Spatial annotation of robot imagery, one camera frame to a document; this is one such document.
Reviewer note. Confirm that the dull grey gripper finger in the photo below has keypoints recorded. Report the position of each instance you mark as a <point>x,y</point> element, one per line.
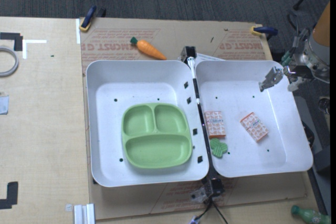
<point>273,77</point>

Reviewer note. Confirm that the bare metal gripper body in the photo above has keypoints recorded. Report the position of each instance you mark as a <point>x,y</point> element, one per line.
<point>316,70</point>

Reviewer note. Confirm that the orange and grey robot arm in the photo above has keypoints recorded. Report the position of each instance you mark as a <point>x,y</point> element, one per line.
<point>322,31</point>

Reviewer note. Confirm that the orange patterned carton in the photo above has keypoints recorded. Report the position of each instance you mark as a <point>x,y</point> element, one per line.
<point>215,124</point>
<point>254,127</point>

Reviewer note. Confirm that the white paper sheet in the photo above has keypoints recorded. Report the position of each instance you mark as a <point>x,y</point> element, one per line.
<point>207,57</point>

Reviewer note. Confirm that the thin black and white rod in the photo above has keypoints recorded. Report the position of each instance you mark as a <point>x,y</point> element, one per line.
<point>195,86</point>

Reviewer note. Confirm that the white plastic tray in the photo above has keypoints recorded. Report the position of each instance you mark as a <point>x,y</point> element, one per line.
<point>262,160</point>
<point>110,123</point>

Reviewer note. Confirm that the green ridged clover-shaped toy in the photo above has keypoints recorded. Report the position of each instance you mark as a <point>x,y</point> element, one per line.
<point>218,148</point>

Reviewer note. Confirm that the brown cardboard board, red print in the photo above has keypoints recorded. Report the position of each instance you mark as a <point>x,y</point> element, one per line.
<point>173,39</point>

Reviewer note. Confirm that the orange toy carrot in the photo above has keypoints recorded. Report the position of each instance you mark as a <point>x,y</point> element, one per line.
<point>149,48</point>

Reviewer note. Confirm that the green divided plate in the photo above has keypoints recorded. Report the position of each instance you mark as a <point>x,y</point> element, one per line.
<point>157,149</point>

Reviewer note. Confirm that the green plastic bottle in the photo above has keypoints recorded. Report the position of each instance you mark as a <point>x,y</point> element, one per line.
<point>309,215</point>

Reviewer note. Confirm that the black cylinder on white bracket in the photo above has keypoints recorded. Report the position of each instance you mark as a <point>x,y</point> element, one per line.
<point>292,85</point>

